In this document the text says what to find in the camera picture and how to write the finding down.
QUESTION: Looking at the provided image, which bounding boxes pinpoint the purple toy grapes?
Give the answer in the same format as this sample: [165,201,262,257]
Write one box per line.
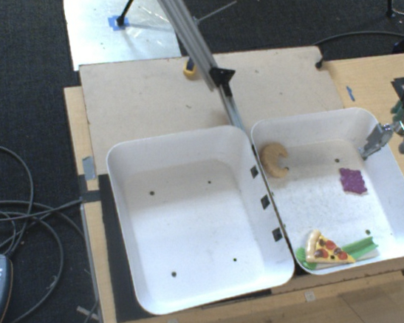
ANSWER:
[338,164,369,198]

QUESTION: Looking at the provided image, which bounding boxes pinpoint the white plastic tray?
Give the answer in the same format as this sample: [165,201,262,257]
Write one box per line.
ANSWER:
[103,118,301,321]
[248,99,404,283]

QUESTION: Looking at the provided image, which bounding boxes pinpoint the green toy vegetable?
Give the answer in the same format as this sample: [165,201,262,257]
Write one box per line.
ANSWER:
[294,235,382,273]

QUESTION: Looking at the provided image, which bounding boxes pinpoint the tan toy croissant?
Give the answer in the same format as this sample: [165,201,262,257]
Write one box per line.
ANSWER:
[257,140,292,180]

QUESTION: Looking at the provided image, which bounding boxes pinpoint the thin black rod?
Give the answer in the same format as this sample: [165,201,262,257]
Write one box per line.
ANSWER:
[248,137,294,261]

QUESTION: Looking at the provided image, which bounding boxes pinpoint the toy pizza slice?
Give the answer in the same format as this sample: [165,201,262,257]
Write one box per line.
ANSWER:
[301,223,357,271]

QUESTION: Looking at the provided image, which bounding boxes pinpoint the pale wood board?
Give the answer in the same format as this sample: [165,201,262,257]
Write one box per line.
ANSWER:
[78,22,404,322]

